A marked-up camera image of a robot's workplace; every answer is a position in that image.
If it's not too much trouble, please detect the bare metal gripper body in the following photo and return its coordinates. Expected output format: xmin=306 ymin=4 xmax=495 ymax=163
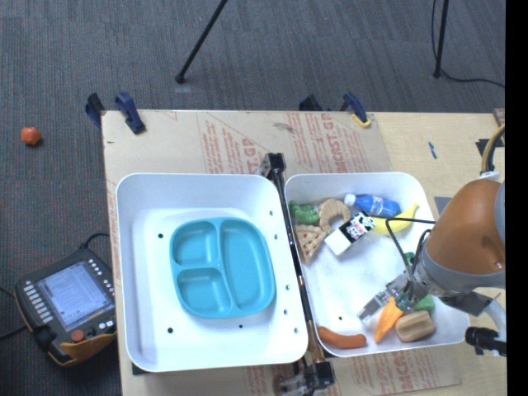
xmin=383 ymin=271 xmax=431 ymax=309

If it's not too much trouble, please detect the orange carrot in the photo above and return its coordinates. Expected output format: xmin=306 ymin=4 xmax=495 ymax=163
xmin=373 ymin=296 xmax=404 ymax=344

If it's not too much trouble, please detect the green toy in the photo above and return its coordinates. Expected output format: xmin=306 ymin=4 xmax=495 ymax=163
xmin=412 ymin=294 xmax=436 ymax=314

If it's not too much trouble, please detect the white plastic tray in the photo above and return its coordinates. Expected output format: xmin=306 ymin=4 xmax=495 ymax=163
xmin=115 ymin=172 xmax=310 ymax=374
xmin=283 ymin=171 xmax=472 ymax=359

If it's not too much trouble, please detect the tan bread loaf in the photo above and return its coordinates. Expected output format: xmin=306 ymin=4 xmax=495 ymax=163
xmin=394 ymin=309 xmax=437 ymax=343

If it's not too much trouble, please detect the orange sausage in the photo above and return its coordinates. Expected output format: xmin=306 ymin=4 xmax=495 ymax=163
xmin=316 ymin=325 xmax=368 ymax=351

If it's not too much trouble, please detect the yellow banana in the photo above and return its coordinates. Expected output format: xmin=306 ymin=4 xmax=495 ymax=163
xmin=370 ymin=202 xmax=421 ymax=236

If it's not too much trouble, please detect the white milk carton cow print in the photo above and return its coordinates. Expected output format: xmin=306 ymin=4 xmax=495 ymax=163
xmin=323 ymin=211 xmax=377 ymax=257

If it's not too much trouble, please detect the blue bottle white cap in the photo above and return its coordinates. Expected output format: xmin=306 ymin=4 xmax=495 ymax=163
xmin=343 ymin=192 xmax=402 ymax=219

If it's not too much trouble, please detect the pizza slice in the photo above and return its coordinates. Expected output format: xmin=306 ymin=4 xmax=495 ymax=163
xmin=293 ymin=224 xmax=332 ymax=265

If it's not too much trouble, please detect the thin black rod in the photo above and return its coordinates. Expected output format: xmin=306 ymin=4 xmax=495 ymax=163
xmin=270 ymin=167 xmax=327 ymax=363

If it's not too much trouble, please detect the tan croissant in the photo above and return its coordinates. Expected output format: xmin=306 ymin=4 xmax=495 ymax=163
xmin=317 ymin=197 xmax=352 ymax=235

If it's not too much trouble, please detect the green broccoli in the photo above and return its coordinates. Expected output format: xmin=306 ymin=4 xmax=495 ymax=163
xmin=288 ymin=200 xmax=321 ymax=227

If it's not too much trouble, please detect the blue divided plate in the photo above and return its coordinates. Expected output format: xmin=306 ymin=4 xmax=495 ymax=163
xmin=168 ymin=216 xmax=277 ymax=320

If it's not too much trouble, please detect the brown cardboard board red print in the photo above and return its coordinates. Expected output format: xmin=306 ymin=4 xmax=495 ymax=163
xmin=101 ymin=110 xmax=464 ymax=396

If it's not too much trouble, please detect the black tripod leg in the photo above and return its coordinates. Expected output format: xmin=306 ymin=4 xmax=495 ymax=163
xmin=431 ymin=0 xmax=454 ymax=79
xmin=174 ymin=0 xmax=240 ymax=85

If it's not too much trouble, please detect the orange round toy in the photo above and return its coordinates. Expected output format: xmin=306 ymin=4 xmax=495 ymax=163
xmin=20 ymin=126 xmax=43 ymax=146

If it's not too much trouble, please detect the black block with thin wires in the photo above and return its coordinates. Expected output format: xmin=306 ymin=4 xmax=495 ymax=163
xmin=273 ymin=359 xmax=337 ymax=396
xmin=259 ymin=152 xmax=288 ymax=177

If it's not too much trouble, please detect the black cylinder on white bracket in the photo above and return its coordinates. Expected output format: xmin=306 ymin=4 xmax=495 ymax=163
xmin=464 ymin=299 xmax=507 ymax=357

